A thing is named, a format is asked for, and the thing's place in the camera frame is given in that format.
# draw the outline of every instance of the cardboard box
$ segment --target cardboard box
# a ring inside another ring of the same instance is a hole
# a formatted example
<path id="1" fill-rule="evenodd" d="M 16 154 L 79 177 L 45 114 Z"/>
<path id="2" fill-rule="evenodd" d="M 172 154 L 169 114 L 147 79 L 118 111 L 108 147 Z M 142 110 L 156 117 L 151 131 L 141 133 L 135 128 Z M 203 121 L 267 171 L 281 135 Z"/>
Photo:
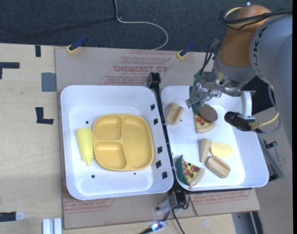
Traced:
<path id="1" fill-rule="evenodd" d="M 164 201 L 168 193 L 78 200 L 66 188 L 63 132 L 61 121 L 61 91 L 70 85 L 142 85 L 150 72 L 158 72 L 160 88 L 170 85 L 191 85 L 193 75 L 203 65 L 205 53 L 189 52 L 184 59 L 175 51 L 83 48 L 69 54 L 65 47 L 56 47 L 56 88 L 59 141 L 63 184 L 64 228 L 81 228 L 164 218 L 155 213 L 154 205 Z M 212 68 L 212 61 L 206 69 Z M 248 212 L 260 209 L 255 190 L 204 192 L 191 194 L 191 205 L 179 210 L 180 217 Z"/>

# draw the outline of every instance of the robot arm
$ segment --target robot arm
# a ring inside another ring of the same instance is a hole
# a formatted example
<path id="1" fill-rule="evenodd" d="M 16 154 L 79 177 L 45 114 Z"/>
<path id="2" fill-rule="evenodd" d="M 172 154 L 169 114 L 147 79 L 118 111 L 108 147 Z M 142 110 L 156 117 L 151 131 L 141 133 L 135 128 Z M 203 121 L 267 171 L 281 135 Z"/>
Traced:
<path id="1" fill-rule="evenodd" d="M 234 19 L 226 17 L 239 10 Z M 241 96 L 241 88 L 258 76 L 273 87 L 277 109 L 292 145 L 292 9 L 271 12 L 260 5 L 237 6 L 220 17 L 229 26 L 219 48 L 214 44 L 215 59 L 211 72 L 195 74 L 187 106 L 202 106 L 221 93 Z M 227 120 L 240 123 L 243 131 L 251 131 L 245 118 Z"/>

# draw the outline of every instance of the yellow divided plate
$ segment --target yellow divided plate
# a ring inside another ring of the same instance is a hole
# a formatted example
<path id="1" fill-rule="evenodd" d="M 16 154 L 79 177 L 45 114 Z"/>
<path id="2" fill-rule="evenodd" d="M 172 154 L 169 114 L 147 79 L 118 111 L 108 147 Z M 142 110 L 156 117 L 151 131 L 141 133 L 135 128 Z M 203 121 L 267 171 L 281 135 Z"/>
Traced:
<path id="1" fill-rule="evenodd" d="M 136 171 L 148 167 L 154 147 L 148 123 L 140 116 L 109 114 L 93 124 L 93 150 L 103 168 Z"/>

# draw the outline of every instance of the blue clamp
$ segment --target blue clamp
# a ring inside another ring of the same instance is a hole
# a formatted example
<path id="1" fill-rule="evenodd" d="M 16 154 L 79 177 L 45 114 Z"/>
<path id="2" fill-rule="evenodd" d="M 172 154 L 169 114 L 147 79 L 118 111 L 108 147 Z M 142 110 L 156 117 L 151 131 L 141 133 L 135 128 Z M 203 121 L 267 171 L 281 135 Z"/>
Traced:
<path id="1" fill-rule="evenodd" d="M 195 46 L 196 46 L 196 44 L 194 44 L 194 43 L 189 44 L 185 49 L 180 50 L 177 53 L 177 58 L 183 59 L 184 57 L 186 57 L 188 51 L 191 51 Z"/>
<path id="2" fill-rule="evenodd" d="M 72 45 L 66 47 L 67 52 L 70 54 L 74 53 L 78 50 L 78 47 L 84 46 L 85 43 L 89 40 L 89 37 L 81 37 L 77 41 L 75 41 Z"/>

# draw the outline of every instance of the wooden table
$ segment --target wooden table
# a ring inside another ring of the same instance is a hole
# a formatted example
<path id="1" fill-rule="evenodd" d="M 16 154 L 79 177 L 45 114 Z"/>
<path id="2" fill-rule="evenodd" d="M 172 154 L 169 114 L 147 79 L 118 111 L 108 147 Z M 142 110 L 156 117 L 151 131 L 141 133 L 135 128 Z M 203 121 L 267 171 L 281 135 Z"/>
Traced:
<path id="1" fill-rule="evenodd" d="M 0 213 L 22 212 L 23 220 L 0 222 L 3 234 L 41 233 L 43 219 L 63 218 L 56 92 L 42 92 L 41 73 L 55 73 L 53 46 L 0 43 L 0 62 L 19 62 L 4 68 L 0 79 Z M 37 124 L 36 107 L 53 124 Z M 231 214 L 179 219 L 185 233 L 235 234 Z M 158 233 L 181 233 L 175 220 Z M 72 233 L 136 234 L 152 222 L 63 230 Z"/>

